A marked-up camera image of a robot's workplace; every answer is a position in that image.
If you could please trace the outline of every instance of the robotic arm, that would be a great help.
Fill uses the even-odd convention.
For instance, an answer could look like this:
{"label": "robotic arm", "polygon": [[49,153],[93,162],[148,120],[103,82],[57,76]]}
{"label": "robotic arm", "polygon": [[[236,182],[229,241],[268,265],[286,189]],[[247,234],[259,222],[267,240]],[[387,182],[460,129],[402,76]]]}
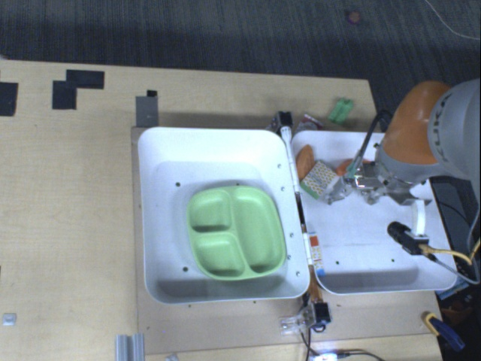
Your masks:
{"label": "robotic arm", "polygon": [[411,205],[416,198],[410,189],[439,175],[469,180],[479,203],[479,79],[451,89],[435,81],[415,86],[396,110],[374,162],[361,163],[362,154],[327,195],[328,203],[358,190],[371,205],[384,195]]}

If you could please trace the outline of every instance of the yellow cable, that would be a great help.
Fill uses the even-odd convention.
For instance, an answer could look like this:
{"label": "yellow cable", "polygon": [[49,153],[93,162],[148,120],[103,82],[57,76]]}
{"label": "yellow cable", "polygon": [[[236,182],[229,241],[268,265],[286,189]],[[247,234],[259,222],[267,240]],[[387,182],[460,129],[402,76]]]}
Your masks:
{"label": "yellow cable", "polygon": [[468,265],[473,265],[473,261],[471,261],[471,258],[469,256],[463,253],[459,253],[458,251],[435,249],[428,244],[420,244],[419,248],[422,250],[423,253],[426,254],[451,254],[452,256],[457,256],[458,258],[463,259]]}
{"label": "yellow cable", "polygon": [[480,239],[478,238],[476,244],[474,245],[473,250],[471,251],[471,254],[469,255],[469,259],[473,259],[474,256],[476,255],[476,252],[479,250],[479,241]]}

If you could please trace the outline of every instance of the blue handle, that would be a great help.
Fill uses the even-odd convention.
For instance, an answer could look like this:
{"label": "blue handle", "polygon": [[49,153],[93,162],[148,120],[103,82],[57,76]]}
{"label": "blue handle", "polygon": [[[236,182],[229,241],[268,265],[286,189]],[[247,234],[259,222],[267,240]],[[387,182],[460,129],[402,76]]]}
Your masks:
{"label": "blue handle", "polygon": [[464,344],[463,340],[461,340],[461,337],[459,337],[458,333],[452,330],[451,327],[437,318],[431,318],[429,322],[439,332],[439,334],[443,336],[446,341],[448,341],[448,344],[455,352],[460,352],[464,349],[466,345]]}

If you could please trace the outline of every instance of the table top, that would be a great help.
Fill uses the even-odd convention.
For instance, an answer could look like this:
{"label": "table top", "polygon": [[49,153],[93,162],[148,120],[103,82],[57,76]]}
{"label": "table top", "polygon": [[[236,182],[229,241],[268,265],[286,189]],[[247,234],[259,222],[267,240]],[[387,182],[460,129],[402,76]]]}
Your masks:
{"label": "table top", "polygon": [[[78,89],[75,111],[53,110],[53,81],[65,81],[67,70],[103,71],[104,88]],[[0,117],[0,313],[17,314],[15,326],[0,328],[6,360],[113,359],[115,336],[139,330],[131,158],[136,96],[157,91],[164,126],[265,128],[277,111],[291,111],[295,120],[307,113],[327,129],[364,131],[375,115],[365,80],[1,60],[0,83],[18,83],[15,115]],[[338,126],[327,118],[342,97],[355,107]],[[439,316],[433,292],[324,297],[333,322],[313,337],[315,349],[441,359],[420,318],[425,311]],[[221,318],[242,319],[245,304],[216,309]],[[169,324],[188,325],[162,309]],[[269,301],[257,302],[256,310],[272,323],[282,314]],[[228,332],[220,334],[231,349],[182,346],[188,338],[178,338],[174,349],[181,361],[305,357],[296,337],[260,336],[252,341],[258,346],[236,348],[242,345]]]}

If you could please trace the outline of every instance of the green plate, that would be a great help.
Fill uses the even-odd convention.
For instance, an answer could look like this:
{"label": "green plate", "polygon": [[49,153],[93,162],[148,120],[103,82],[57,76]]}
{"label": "green plate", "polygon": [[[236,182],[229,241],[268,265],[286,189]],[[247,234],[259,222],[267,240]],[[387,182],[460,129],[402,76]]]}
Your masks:
{"label": "green plate", "polygon": [[255,187],[219,187],[195,194],[187,205],[187,226],[195,261],[212,278],[262,277],[286,259],[276,206]]}

